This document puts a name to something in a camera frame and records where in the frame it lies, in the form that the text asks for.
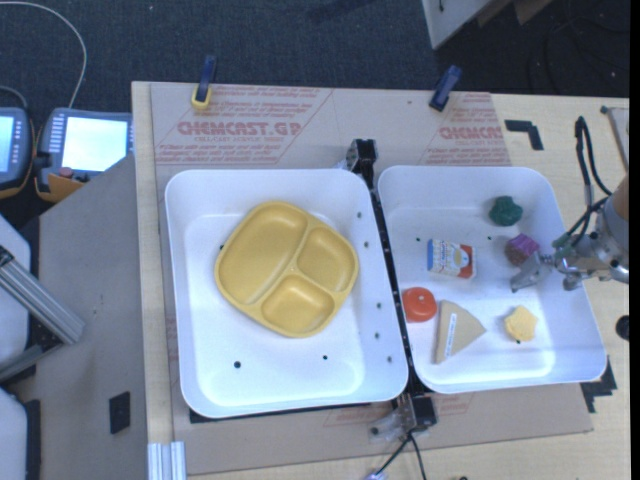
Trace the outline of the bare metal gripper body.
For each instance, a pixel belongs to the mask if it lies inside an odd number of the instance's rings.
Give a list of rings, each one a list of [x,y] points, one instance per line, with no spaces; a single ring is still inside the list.
[[[597,278],[599,281],[629,283],[628,247],[609,239],[572,239],[552,243],[555,249],[554,264],[564,276],[580,272],[583,281]]]

